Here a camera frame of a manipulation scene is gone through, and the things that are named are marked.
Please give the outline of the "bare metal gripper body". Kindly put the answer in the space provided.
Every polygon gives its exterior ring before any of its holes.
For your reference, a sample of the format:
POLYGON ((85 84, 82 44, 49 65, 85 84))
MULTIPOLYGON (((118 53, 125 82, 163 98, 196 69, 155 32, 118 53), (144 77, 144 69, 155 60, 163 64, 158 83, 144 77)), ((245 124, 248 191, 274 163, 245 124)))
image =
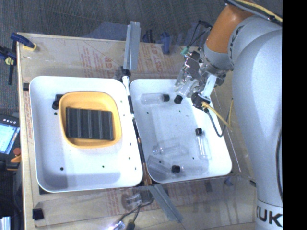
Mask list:
POLYGON ((207 84, 209 77, 216 77, 214 84, 223 84, 225 80, 225 53, 197 53, 193 51, 185 56, 181 69, 181 83, 196 80, 207 84))

